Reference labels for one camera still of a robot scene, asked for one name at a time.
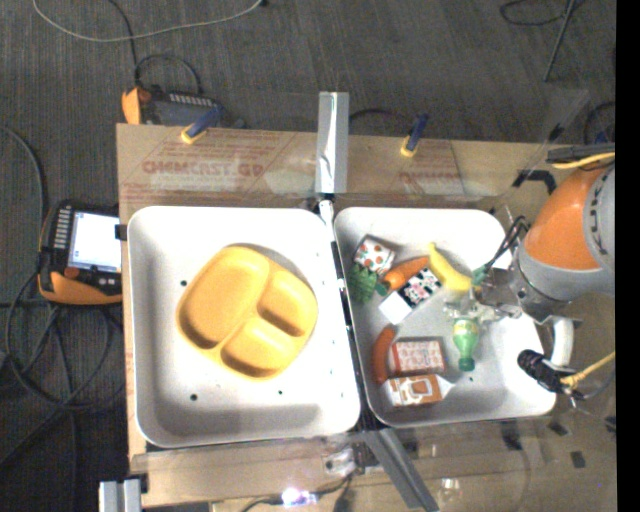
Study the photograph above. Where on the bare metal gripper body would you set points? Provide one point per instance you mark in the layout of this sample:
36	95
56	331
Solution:
501	287

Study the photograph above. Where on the green plastic bottle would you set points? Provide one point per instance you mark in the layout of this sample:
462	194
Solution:
466	337

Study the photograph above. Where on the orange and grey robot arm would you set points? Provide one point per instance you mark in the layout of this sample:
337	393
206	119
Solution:
562	235

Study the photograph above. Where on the dull metal gripper finger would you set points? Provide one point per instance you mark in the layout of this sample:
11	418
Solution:
454	311
489	312

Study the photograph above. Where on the green toy broccoli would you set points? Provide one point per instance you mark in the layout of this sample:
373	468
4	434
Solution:
361	284

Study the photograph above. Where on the black cylinder on white bracket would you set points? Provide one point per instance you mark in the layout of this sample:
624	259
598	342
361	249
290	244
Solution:
542	370

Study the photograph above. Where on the black white pink patterned carton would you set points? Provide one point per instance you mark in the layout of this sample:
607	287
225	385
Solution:
420	292

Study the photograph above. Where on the brown cardboard board red print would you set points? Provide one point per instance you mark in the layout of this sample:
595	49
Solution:
215	165

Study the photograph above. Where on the yellow divided plate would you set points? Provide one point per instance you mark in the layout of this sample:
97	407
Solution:
240	310

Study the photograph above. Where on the white can with red dots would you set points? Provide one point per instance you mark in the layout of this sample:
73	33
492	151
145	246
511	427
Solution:
372	255

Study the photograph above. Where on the orange and white carton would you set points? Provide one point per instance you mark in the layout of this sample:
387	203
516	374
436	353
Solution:
415	391

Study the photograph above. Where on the yellow banana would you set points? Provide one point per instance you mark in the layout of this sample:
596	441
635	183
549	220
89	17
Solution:
450	275

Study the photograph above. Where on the orange carrot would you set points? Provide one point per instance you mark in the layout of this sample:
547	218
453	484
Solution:
406	270

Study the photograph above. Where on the orange and white packet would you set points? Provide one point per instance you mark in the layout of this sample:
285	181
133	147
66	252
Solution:
417	356

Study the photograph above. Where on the brown sausage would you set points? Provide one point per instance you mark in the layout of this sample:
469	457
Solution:
382	355

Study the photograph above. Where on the white plastic tray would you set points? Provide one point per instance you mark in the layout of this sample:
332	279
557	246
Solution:
500	395
160	410

